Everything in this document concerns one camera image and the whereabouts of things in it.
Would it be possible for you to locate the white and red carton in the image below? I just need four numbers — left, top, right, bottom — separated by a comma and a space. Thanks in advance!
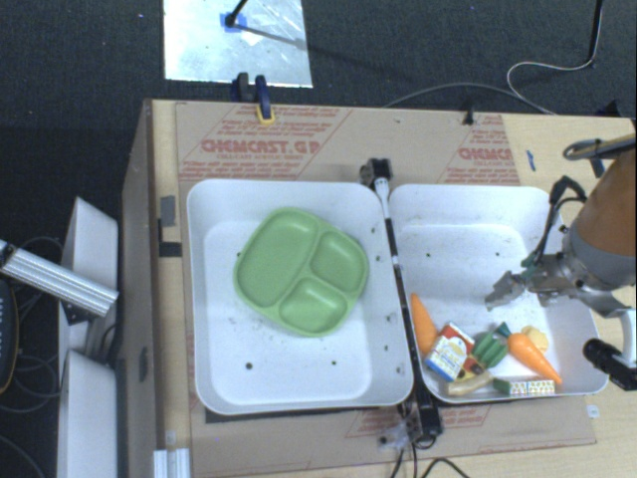
423, 321, 476, 383

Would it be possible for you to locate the orange carrot with green top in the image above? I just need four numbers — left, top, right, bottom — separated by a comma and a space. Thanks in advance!
496, 322, 564, 387

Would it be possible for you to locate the black block with thin wires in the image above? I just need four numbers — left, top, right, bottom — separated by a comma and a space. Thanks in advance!
359, 157, 395, 187
414, 399, 445, 440

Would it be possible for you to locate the black cylinder on white bracket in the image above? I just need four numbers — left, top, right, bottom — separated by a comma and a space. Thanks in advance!
582, 306, 637, 392

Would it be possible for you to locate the green ribbed toy vegetable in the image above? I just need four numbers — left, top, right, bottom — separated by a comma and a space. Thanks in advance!
471, 330, 510, 368

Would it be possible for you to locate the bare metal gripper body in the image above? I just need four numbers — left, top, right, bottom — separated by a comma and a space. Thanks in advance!
520, 252, 634, 319

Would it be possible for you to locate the pale yellow toy biscuit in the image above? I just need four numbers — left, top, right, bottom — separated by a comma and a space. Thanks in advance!
521, 325, 550, 354

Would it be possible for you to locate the green divided plate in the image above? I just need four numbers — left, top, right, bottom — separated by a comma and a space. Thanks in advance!
232, 206, 371, 340

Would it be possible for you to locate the thin black and white rod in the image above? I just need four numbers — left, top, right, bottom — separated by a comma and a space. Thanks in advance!
374, 176, 432, 409

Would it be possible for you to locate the toy pizza slice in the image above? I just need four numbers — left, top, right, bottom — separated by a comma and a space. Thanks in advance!
443, 354, 495, 398

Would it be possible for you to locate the green and yellow packet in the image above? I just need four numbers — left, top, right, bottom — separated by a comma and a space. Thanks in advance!
492, 376, 556, 397

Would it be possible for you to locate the plain orange toy carrot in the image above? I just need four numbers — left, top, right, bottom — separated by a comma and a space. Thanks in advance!
409, 292, 440, 358

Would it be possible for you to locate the brown cardboard board red print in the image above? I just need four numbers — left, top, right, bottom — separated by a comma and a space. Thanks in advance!
173, 100, 598, 458

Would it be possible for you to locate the white plastic tray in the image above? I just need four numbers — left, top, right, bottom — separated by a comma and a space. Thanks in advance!
185, 177, 416, 416
387, 182, 611, 405

